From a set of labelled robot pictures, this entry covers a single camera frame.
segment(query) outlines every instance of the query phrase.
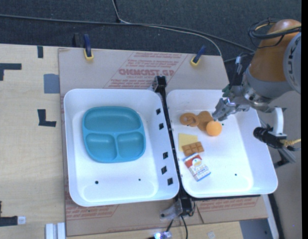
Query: blue clamp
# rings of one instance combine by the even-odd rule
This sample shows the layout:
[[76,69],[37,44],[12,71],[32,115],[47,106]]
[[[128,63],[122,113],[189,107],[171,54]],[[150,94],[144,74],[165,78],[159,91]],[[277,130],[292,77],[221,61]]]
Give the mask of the blue clamp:
[[88,34],[83,35],[84,38],[84,56],[86,60],[92,60],[94,58],[93,52],[91,49],[90,38]]
[[192,66],[197,66],[199,61],[200,61],[200,56],[203,55],[205,53],[206,50],[206,46],[203,45],[200,50],[197,52],[196,56],[192,58],[192,60],[190,61],[190,64]]

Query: small box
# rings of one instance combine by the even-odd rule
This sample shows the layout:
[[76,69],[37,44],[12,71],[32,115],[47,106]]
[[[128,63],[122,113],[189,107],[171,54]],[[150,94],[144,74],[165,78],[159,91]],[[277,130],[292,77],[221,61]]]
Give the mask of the small box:
[[211,173],[198,153],[185,158],[184,163],[196,181],[200,181]]

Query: orange ball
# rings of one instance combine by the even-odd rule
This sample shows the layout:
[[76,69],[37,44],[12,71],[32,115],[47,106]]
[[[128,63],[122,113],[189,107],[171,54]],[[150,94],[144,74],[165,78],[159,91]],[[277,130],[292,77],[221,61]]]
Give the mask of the orange ball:
[[222,124],[219,123],[218,121],[210,121],[206,125],[206,132],[210,136],[218,136],[222,131]]

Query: white tray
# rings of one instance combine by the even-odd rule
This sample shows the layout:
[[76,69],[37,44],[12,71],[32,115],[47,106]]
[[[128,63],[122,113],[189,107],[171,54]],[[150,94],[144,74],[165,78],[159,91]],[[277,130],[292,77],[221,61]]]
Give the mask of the white tray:
[[[230,115],[222,121],[219,136],[208,136],[198,127],[182,125],[179,117],[186,112],[212,114],[220,90],[173,90],[167,95],[177,161],[185,191],[197,198],[270,194],[278,181],[268,147],[255,139],[253,131],[261,126],[256,110]],[[205,150],[202,161],[211,174],[196,181],[185,166],[185,155],[178,150],[178,134],[196,135]]]
[[[121,106],[141,117],[146,150],[135,161],[100,163],[88,155],[82,117],[90,108]],[[160,97],[150,90],[75,89],[64,97],[69,191],[78,205],[100,206],[167,200],[179,181]]]

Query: table surface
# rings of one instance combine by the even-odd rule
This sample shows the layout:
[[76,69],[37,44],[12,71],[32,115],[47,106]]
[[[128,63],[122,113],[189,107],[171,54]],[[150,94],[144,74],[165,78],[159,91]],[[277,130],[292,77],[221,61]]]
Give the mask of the table surface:
[[[0,81],[1,216],[25,216],[26,224],[0,227],[0,238],[44,238],[45,224],[65,222],[60,95],[44,94],[43,75],[59,74],[58,47],[0,44],[0,63],[21,63]],[[38,126],[38,109],[56,127]],[[148,238],[156,230],[119,232],[76,239]],[[172,227],[173,238],[185,228]],[[242,239],[239,222],[188,226],[189,238]]]

